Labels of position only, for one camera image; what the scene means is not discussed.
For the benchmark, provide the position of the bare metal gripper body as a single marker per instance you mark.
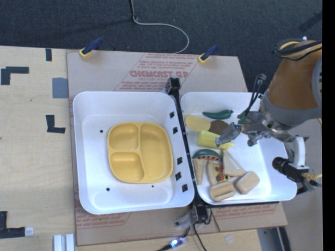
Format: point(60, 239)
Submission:
point(257, 125)

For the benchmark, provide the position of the thin black rod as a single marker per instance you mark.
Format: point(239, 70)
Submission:
point(184, 137)

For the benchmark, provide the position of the beige bread loaf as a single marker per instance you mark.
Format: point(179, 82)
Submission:
point(247, 182)

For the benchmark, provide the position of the yellow oval toy food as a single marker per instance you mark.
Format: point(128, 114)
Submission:
point(196, 123)

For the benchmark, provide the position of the beige triangular sandwich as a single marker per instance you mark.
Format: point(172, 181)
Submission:
point(231, 166)

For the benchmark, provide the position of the yellow divided plate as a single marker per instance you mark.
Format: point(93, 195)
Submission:
point(154, 150)

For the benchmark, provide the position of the black cylinder on white bracket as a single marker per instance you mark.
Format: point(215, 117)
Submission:
point(288, 167)

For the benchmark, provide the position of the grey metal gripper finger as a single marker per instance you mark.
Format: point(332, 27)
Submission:
point(228, 134)
point(253, 139)

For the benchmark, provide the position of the white plastic tray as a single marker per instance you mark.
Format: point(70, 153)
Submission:
point(261, 161)
point(91, 153)

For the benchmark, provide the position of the pizza slice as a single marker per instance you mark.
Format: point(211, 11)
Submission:
point(214, 172)

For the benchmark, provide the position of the beige ice cream cone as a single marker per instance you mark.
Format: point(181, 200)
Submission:
point(199, 169)

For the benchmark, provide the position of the tan hot dog bun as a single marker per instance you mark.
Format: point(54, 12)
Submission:
point(222, 191)

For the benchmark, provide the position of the brown cardboard board, red print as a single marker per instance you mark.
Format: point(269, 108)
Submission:
point(104, 72)

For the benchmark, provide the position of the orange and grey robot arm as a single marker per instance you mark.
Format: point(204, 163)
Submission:
point(293, 88)

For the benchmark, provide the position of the brown round biscuit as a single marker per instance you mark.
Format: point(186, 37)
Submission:
point(217, 126)

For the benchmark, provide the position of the green chili pepper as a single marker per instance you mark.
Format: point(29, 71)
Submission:
point(217, 114)

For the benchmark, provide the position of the watermelon slice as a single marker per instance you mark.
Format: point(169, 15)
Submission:
point(206, 153)

